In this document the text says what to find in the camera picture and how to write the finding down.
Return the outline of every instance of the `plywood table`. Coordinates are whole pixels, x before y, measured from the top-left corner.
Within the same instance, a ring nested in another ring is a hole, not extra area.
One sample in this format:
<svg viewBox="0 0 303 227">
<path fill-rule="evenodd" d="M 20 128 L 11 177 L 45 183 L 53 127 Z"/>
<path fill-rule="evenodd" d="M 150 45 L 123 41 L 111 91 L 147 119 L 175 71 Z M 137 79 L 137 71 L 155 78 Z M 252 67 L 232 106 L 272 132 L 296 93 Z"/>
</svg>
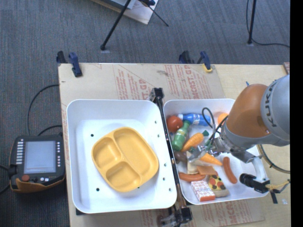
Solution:
<svg viewBox="0 0 303 227">
<path fill-rule="evenodd" d="M 66 109 L 75 99 L 146 99 L 153 87 L 162 87 L 165 100 L 232 98 L 236 99 L 249 84 L 271 84 L 286 75 L 283 65 L 212 65 L 206 73 L 197 64 L 108 64 L 80 63 L 83 76 L 76 78 L 72 64 L 58 67 L 62 122 L 65 144 L 66 178 L 72 227 L 82 226 L 157 226 L 159 214 L 167 210 L 141 210 L 94 215 L 76 214 L 71 195 L 71 168 L 68 154 Z M 290 170 L 290 145 L 264 145 L 266 154 L 277 166 Z M 290 175 L 281 173 L 262 160 L 272 184 L 280 184 Z M 190 206 L 193 220 L 184 226 L 258 226 L 288 227 L 291 225 L 290 186 L 277 194 L 273 204 L 270 194 L 264 197 L 229 201 L 222 204 Z"/>
</svg>

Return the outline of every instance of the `tripod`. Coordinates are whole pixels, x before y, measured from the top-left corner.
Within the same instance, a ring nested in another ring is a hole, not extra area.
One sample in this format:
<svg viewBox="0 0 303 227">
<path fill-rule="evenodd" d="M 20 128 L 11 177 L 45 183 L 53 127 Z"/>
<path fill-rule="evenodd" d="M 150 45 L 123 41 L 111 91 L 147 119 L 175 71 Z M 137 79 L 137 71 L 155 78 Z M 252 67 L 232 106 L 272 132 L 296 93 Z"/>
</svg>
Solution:
<svg viewBox="0 0 303 227">
<path fill-rule="evenodd" d="M 250 36 L 248 38 L 247 44 L 252 44 L 252 28 L 254 26 L 254 19 L 255 19 L 255 11 L 256 11 L 256 2 L 257 0 L 253 1 L 252 4 L 252 12 L 251 12 L 251 21 L 250 21 Z"/>
<path fill-rule="evenodd" d="M 107 44 L 107 42 L 108 42 L 108 40 L 110 39 L 110 37 L 111 37 L 113 31 L 115 30 L 116 26 L 118 25 L 118 23 L 119 23 L 119 21 L 120 21 L 122 15 L 124 14 L 125 10 L 127 9 L 128 4 L 130 3 L 130 1 L 131 1 L 131 0 L 127 0 L 127 1 L 126 1 L 124 7 L 122 8 L 122 10 L 121 10 L 119 16 L 118 16 L 117 19 L 116 19 L 114 25 L 113 25 L 112 28 L 110 29 L 110 31 L 109 31 L 109 33 L 108 33 L 108 35 L 107 35 L 105 41 L 104 41 L 103 44 L 100 46 L 100 49 L 101 49 L 102 51 L 105 50 L 105 45 Z M 159 16 L 151 7 L 150 7 L 151 5 L 152 5 L 152 6 L 155 5 L 154 0 L 139 0 L 139 1 L 140 1 L 144 6 L 149 7 L 149 8 L 153 11 L 153 13 L 154 13 L 155 15 L 157 15 L 157 17 L 159 17 L 159 18 L 165 23 L 165 21 L 164 21 L 164 20 L 163 20 L 163 19 L 162 19 L 162 18 L 161 18 L 161 17 L 160 17 L 160 16 Z"/>
</svg>

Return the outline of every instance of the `yellow plate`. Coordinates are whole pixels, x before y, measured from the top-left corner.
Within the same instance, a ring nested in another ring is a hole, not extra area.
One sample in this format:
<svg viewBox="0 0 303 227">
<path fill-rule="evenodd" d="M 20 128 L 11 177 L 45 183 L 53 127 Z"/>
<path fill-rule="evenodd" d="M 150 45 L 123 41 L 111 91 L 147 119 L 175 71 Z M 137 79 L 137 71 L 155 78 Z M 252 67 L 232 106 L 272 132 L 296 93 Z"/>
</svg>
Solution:
<svg viewBox="0 0 303 227">
<path fill-rule="evenodd" d="M 129 192 L 150 180 L 159 161 L 146 140 L 133 128 L 122 127 L 100 138 L 92 160 L 105 181 L 119 192 Z"/>
</svg>

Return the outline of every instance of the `blue bottle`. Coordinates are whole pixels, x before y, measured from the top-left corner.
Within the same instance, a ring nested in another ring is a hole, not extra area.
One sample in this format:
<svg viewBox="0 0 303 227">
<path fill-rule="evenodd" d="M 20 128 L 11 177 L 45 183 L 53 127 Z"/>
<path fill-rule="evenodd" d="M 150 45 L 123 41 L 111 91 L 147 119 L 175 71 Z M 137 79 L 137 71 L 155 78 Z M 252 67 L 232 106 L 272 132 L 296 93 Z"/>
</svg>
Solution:
<svg viewBox="0 0 303 227">
<path fill-rule="evenodd" d="M 204 117 L 206 118 L 206 120 L 210 122 L 210 116 L 208 115 L 204 115 Z M 202 114 L 198 114 L 198 113 L 189 113 L 189 114 L 178 114 L 178 118 L 180 118 L 181 120 L 188 120 L 190 121 L 191 124 L 193 125 L 202 125 L 202 126 L 208 126 L 208 123 L 204 120 Z"/>
</svg>

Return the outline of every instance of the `white tray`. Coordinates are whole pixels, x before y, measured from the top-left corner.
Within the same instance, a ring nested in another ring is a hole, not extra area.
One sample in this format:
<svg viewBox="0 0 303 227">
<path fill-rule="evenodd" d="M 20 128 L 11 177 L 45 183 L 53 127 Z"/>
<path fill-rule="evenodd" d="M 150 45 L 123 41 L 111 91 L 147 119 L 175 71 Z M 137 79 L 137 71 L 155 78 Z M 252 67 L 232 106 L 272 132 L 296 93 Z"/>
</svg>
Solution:
<svg viewBox="0 0 303 227">
<path fill-rule="evenodd" d="M 201 114 L 202 109 L 204 107 L 207 107 L 210 109 L 210 111 L 214 115 L 214 120 L 216 126 L 218 125 L 217 119 L 218 116 L 221 113 L 229 113 L 229 111 L 232 108 L 232 105 L 235 100 L 233 99 L 192 99 L 192 100 L 170 100 L 164 104 L 163 111 L 165 118 L 172 115 L 177 114 L 188 114 L 188 113 L 197 113 Z M 209 115 L 208 111 L 205 110 L 204 113 L 206 115 Z M 190 126 L 189 127 L 189 137 L 197 132 L 203 132 L 204 130 L 207 130 L 209 133 L 209 136 L 213 133 L 212 129 L 210 127 L 204 127 L 204 126 Z M 254 146 L 248 150 L 251 154 L 258 156 L 258 148 L 257 146 Z M 223 160 L 223 157 L 228 156 L 231 159 L 231 168 L 233 170 L 233 173 L 238 178 L 238 182 L 236 184 L 232 184 L 229 182 L 228 178 L 225 175 L 223 166 L 215 166 L 215 170 L 218 172 L 218 175 L 221 177 L 222 181 L 224 182 L 224 185 L 229 190 L 230 195 L 226 197 L 220 197 L 216 198 L 213 201 L 202 201 L 200 202 L 198 198 L 195 196 L 193 190 L 190 187 L 189 182 L 185 182 L 183 180 L 180 180 L 181 190 L 184 198 L 195 205 L 202 205 L 202 204 L 208 204 L 208 203 L 214 203 L 214 202 L 224 202 L 224 201 L 232 201 L 232 200 L 240 200 L 240 199 L 250 199 L 250 198 L 257 198 L 257 197 L 264 197 L 268 194 L 266 193 L 259 193 L 255 191 L 253 188 L 247 187 L 239 182 L 239 176 L 242 173 L 252 174 L 256 175 L 255 168 L 252 163 L 245 164 L 238 160 L 237 158 L 233 157 L 231 154 L 223 153 L 217 158 L 219 160 Z M 187 172 L 187 166 L 185 163 L 178 163 L 177 164 L 177 170 L 186 173 Z"/>
<path fill-rule="evenodd" d="M 163 209 L 176 202 L 174 175 L 156 104 L 148 100 L 79 99 L 67 107 L 67 124 L 72 199 L 79 211 L 93 214 Z M 95 142 L 120 127 L 137 130 L 159 160 L 156 175 L 130 192 L 111 188 L 91 158 Z"/>
</svg>

